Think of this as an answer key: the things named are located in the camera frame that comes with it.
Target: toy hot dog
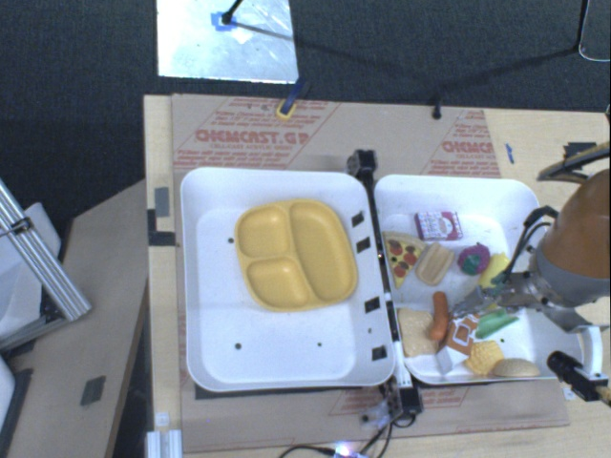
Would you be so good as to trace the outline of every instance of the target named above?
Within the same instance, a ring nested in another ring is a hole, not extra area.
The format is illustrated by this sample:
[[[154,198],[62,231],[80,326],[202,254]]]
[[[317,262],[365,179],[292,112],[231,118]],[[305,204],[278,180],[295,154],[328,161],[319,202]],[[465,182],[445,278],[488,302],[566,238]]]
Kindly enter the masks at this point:
[[[450,323],[450,312],[448,310],[448,298],[444,292],[432,294],[433,316],[429,337],[433,341],[441,342],[446,337],[448,324]]]

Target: wooden table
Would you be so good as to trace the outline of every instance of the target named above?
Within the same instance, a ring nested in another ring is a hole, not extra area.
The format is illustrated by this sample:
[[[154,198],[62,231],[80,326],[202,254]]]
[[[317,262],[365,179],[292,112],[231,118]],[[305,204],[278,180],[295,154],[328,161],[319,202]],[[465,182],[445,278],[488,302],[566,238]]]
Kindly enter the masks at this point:
[[[427,108],[421,109],[426,110],[427,115],[430,114]],[[524,182],[535,191],[541,204],[549,204],[557,209],[577,187],[566,183],[537,183],[535,178],[538,171],[561,160],[564,153],[562,146],[568,142],[601,143],[609,140],[609,125],[603,114],[505,110],[485,110],[483,113],[495,147],[500,175]],[[168,189],[166,194],[169,194],[170,198],[174,195],[173,117],[170,97],[146,97],[145,130],[147,208],[151,211],[156,207],[155,198],[159,189]],[[505,153],[506,145],[511,145],[513,162]],[[600,161],[590,169],[595,171],[604,167],[608,168],[608,161]],[[157,231],[174,232],[174,215],[170,202],[168,212],[157,218]],[[155,246],[150,249],[149,262],[153,405],[156,413],[156,430],[167,431],[181,428],[175,247]],[[583,307],[580,312],[594,323],[609,323],[609,300],[604,299]],[[603,371],[609,374],[611,369],[608,333],[605,333],[603,340]],[[601,403],[586,404],[581,400],[567,402],[566,407],[571,421],[569,427],[394,439],[385,456],[489,458],[491,456],[596,456],[608,452],[611,444],[608,437],[611,410]],[[282,450],[282,448],[259,448],[192,453],[185,456],[268,458],[277,456]],[[295,451],[290,456],[315,455],[309,451]]]
[[[91,302],[83,318],[11,359],[32,370],[9,458],[111,457],[146,314],[144,183],[74,220],[64,267]],[[99,398],[82,405],[89,381]]]

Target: white tray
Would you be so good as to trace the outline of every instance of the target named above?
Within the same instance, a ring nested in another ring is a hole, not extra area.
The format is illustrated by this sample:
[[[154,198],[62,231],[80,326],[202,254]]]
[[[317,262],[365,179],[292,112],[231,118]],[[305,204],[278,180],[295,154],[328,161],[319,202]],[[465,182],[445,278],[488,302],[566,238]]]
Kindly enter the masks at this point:
[[[11,405],[12,393],[15,390],[15,379],[9,367],[0,357],[0,429],[4,425],[9,406]]]
[[[180,197],[187,364],[198,385],[213,391],[361,386],[390,376],[395,360],[375,238],[367,195],[355,178],[201,168],[185,177]],[[229,239],[248,209],[293,198],[317,199],[335,211],[354,250],[359,280],[343,302],[272,312],[248,293]],[[353,227],[359,214],[364,220]],[[357,253],[357,242],[367,238],[370,248]],[[367,312],[365,302],[376,298],[380,308]]]
[[[399,231],[417,237],[414,215],[423,211],[451,211],[458,214],[463,238],[440,241],[455,252],[481,242],[492,254],[505,253],[510,258],[523,229],[526,217],[538,207],[535,194],[523,183],[509,179],[412,177],[391,175],[380,179],[375,188],[380,229]],[[539,229],[531,239],[537,245],[543,232]],[[526,269],[529,255],[518,259],[516,271]],[[477,283],[477,277],[461,273],[454,262],[442,282],[430,287],[420,281],[412,270],[399,290],[392,283],[395,305],[413,310],[432,312],[432,293],[444,291],[452,307],[460,302]],[[566,334],[543,315],[532,310],[521,310],[519,320],[488,340],[497,341],[506,358],[524,358],[540,370],[538,378],[556,378],[548,368],[547,358],[561,350],[579,361],[582,350],[579,336]],[[417,379],[431,385],[507,382],[507,378],[479,377],[463,364],[443,374],[433,355],[406,358],[405,364]]]

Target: black cable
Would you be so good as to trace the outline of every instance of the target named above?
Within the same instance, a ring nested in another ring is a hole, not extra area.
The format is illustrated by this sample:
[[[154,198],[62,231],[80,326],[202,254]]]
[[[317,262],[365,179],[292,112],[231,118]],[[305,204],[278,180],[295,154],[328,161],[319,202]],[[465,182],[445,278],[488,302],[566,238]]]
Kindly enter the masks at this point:
[[[575,43],[575,51],[579,50],[581,39],[583,37],[583,28],[585,26],[585,16],[588,11],[588,2],[590,0],[581,0],[581,11],[579,12],[579,27],[577,31],[577,42]]]
[[[310,451],[316,451],[318,453],[324,454],[325,456],[335,456],[335,449],[331,448],[321,448],[321,447],[312,447],[310,445],[297,445],[294,447],[290,447],[286,449],[283,454],[281,454],[278,458],[285,458],[290,453],[295,451],[296,449],[309,449]]]
[[[407,424],[405,424],[405,425],[397,424],[398,422],[399,422],[398,419],[394,422],[394,426],[395,427],[398,427],[399,429],[407,429],[408,427],[413,426],[413,423],[416,422],[416,414],[412,414],[411,415],[411,420]]]
[[[516,251],[514,251],[514,255],[512,256],[511,261],[509,262],[509,264],[507,265],[507,268],[505,268],[503,272],[505,274],[505,278],[503,282],[509,280],[509,277],[511,276],[512,271],[514,271],[514,265],[516,264],[517,258],[522,253],[522,251],[526,248],[526,246],[528,245],[528,241],[533,236],[535,231],[541,227],[549,226],[549,225],[552,225],[552,224],[550,222],[540,222],[539,224],[536,224],[533,227],[531,227],[530,230],[529,228],[524,229],[524,232],[522,232],[522,236],[520,236],[520,239],[517,242]]]
[[[507,267],[501,272],[503,275],[503,279],[499,281],[499,284],[502,285],[503,283],[506,283],[509,280],[509,277],[511,277],[512,272],[514,271],[514,265],[516,264],[517,257],[522,252],[522,249],[523,249],[522,244],[524,243],[524,240],[526,239],[526,235],[528,234],[529,228],[530,226],[526,224],[525,222],[525,227],[522,230],[522,233],[520,234],[519,239],[517,240],[516,249],[514,250],[514,254],[512,255],[512,258],[510,259]]]
[[[394,426],[394,423],[389,424],[389,433],[386,435],[386,441],[384,442],[384,447],[380,451],[380,454],[378,455],[377,458],[382,458],[384,456],[384,453],[386,453],[386,450],[389,448],[390,437],[392,436],[392,427],[393,426]]]
[[[388,426],[382,427],[367,443],[361,448],[359,454],[365,454],[369,448],[371,448],[380,439],[380,436],[384,434],[384,431]]]

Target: tan wooden board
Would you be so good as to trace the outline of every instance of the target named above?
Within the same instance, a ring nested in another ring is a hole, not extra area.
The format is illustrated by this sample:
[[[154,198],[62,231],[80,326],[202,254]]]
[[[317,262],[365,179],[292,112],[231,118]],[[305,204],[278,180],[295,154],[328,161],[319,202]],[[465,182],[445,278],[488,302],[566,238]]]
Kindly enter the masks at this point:
[[[491,139],[501,175],[527,184],[541,205],[559,209],[577,190],[577,184],[563,181],[537,181],[538,172],[564,158],[568,142],[609,140],[609,122],[604,114],[550,111],[486,110]],[[514,163],[506,153],[512,148]],[[594,173],[609,167],[609,160],[586,166]]]
[[[172,196],[172,111],[169,97],[147,96],[145,121],[147,210],[156,209],[155,190],[167,188]],[[174,231],[174,205],[168,216],[157,218],[159,231]],[[176,296],[176,250],[172,246],[149,249],[151,310],[151,359],[153,412],[158,429],[180,428],[179,329]]]
[[[140,182],[74,221],[64,266],[93,309],[11,361],[33,374],[10,458],[113,455],[146,312],[145,195]],[[101,376],[101,399],[82,406]]]

